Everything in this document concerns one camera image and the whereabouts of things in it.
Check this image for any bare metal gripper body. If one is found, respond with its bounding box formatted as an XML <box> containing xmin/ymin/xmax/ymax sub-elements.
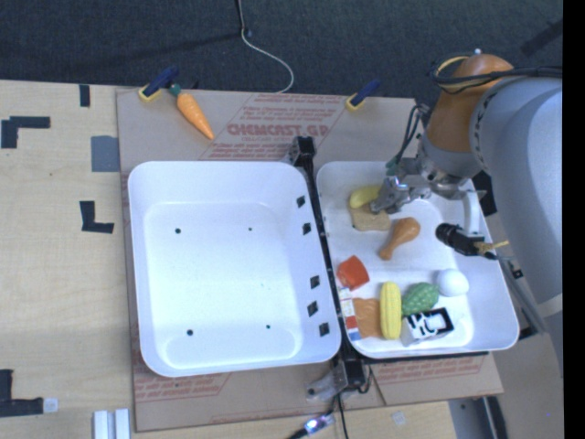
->
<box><xmin>384</xmin><ymin>155</ymin><xmax>479</xmax><ymax>204</ymax></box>

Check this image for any yellow banana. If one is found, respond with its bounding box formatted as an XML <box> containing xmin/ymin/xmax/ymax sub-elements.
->
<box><xmin>348</xmin><ymin>184</ymin><xmax>383</xmax><ymax>210</ymax></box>

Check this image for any tan bread slice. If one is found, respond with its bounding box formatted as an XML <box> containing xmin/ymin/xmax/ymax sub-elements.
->
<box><xmin>350</xmin><ymin>205</ymin><xmax>392</xmax><ymax>233</ymax></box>

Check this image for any orange chicken drumstick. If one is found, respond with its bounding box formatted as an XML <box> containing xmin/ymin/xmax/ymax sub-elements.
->
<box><xmin>378</xmin><ymin>217</ymin><xmax>421</xmax><ymax>262</ymax></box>

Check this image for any white plastic tray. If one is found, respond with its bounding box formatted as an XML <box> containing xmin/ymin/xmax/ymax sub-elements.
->
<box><xmin>315</xmin><ymin>160</ymin><xmax>521</xmax><ymax>360</ymax></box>
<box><xmin>127</xmin><ymin>160</ymin><xmax>344</xmax><ymax>379</ymax></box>

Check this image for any thin black rod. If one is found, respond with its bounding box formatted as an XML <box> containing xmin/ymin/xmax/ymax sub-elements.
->
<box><xmin>302</xmin><ymin>155</ymin><xmax>363</xmax><ymax>386</ymax></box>

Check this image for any red-orange block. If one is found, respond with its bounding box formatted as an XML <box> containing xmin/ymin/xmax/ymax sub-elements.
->
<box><xmin>336</xmin><ymin>254</ymin><xmax>371</xmax><ymax>292</ymax></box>

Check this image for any white egg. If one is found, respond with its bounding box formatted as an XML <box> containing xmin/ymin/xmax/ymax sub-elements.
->
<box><xmin>435</xmin><ymin>268</ymin><xmax>471</xmax><ymax>298</ymax></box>

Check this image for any green bumpy fruit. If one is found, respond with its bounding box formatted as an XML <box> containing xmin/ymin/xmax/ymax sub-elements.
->
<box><xmin>400</xmin><ymin>282</ymin><xmax>441</xmax><ymax>317</ymax></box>

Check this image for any yellow corn cob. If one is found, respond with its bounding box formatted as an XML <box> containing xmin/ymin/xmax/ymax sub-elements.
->
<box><xmin>378</xmin><ymin>281</ymin><xmax>404</xmax><ymax>341</ymax></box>

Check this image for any white carton, red blue print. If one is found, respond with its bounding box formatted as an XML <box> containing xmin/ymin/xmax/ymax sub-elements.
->
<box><xmin>337</xmin><ymin>285</ymin><xmax>363</xmax><ymax>342</ymax></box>

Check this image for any orange fish slice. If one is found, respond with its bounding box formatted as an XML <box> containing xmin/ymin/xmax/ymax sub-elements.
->
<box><xmin>352</xmin><ymin>296</ymin><xmax>384</xmax><ymax>339</ymax></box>

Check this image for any black and white carton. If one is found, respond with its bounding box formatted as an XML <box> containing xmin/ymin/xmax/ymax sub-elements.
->
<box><xmin>399</xmin><ymin>306</ymin><xmax>455</xmax><ymax>348</ymax></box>

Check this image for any orange carrot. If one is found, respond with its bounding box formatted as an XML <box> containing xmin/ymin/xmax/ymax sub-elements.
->
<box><xmin>167</xmin><ymin>83</ymin><xmax>216</xmax><ymax>142</ymax></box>

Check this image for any brown cardboard board, red print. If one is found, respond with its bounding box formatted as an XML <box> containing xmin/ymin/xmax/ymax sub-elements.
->
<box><xmin>115</xmin><ymin>88</ymin><xmax>505</xmax><ymax>433</ymax></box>

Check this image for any black cylinder on white bracket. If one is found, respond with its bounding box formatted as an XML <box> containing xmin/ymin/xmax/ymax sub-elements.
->
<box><xmin>434</xmin><ymin>189</ymin><xmax>487</xmax><ymax>259</ymax></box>

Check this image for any black block with thin wires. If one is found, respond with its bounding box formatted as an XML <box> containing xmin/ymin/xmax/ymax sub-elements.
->
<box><xmin>341</xmin><ymin>353</ymin><xmax>369</xmax><ymax>391</ymax></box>
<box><xmin>286</xmin><ymin>135</ymin><xmax>317</xmax><ymax>167</ymax></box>

